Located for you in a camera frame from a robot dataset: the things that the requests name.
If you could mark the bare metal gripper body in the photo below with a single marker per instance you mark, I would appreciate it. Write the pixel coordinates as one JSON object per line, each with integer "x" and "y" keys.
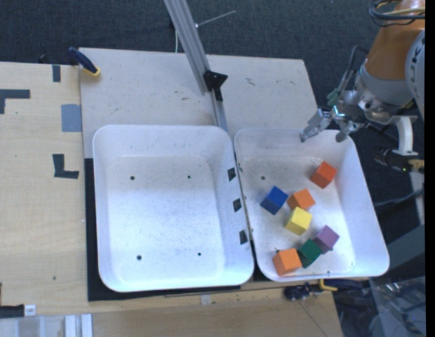
{"x": 354, "y": 107}

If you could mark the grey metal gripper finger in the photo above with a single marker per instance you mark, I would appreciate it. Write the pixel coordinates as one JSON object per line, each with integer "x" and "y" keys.
{"x": 346, "y": 130}
{"x": 315, "y": 125}

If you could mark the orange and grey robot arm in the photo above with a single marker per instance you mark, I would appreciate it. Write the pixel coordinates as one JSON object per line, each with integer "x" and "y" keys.
{"x": 389, "y": 47}

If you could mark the orange cube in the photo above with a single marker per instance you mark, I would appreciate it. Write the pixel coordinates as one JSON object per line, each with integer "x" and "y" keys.
{"x": 323, "y": 175}
{"x": 301, "y": 199}
{"x": 287, "y": 262}

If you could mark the white plastic tray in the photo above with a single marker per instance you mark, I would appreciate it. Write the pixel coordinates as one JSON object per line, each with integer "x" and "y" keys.
{"x": 168, "y": 216}
{"x": 273, "y": 160}

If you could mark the blue cube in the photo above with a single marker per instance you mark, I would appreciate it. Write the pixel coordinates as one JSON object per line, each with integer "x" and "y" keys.
{"x": 274, "y": 199}

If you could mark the yellow cube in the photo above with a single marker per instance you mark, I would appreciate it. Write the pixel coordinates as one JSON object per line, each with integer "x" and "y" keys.
{"x": 298, "y": 220}

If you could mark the thin black rod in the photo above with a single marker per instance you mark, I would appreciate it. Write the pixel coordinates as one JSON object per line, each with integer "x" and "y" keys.
{"x": 245, "y": 202}

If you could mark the purple cube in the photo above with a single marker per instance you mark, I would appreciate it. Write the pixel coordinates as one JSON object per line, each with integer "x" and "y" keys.
{"x": 327, "y": 238}

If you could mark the green cube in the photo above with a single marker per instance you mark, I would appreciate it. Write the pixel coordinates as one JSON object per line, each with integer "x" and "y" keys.
{"x": 310, "y": 252}

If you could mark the pale wooden board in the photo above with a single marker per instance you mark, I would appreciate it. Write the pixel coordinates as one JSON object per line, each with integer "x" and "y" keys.
{"x": 151, "y": 90}

